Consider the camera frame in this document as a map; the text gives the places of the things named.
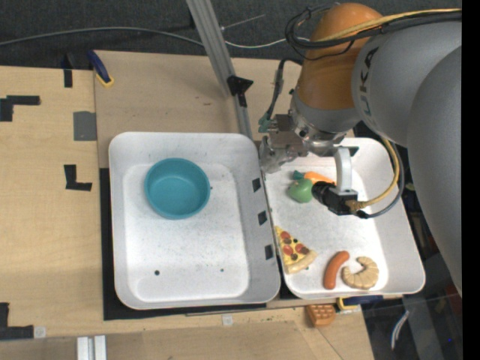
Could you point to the green apple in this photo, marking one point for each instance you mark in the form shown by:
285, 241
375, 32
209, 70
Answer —
300, 191

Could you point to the teal bowl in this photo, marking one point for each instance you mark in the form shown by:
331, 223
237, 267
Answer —
176, 189

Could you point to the pale wood board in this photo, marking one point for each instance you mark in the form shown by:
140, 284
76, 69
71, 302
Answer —
165, 96

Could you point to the red-orange sausage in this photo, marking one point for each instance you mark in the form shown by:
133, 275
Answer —
335, 270

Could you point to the orange carrot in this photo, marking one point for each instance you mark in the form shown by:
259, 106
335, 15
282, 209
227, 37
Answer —
317, 177

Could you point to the orange waffle biscuit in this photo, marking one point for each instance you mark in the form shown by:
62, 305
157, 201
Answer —
320, 314

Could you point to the beige croissant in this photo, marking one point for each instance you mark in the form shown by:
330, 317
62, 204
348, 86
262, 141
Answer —
365, 274

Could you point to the pizza slice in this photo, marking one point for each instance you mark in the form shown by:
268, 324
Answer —
292, 251

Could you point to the black cylinder on white bracket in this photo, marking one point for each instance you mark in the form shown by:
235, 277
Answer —
337, 199

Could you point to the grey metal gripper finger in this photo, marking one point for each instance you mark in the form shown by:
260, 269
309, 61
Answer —
275, 164
264, 152

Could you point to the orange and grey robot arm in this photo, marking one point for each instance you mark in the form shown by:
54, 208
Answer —
412, 99

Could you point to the white plastic tray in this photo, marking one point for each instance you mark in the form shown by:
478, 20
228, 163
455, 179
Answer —
187, 246
337, 231

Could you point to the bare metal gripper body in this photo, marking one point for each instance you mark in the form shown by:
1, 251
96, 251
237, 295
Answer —
290, 141

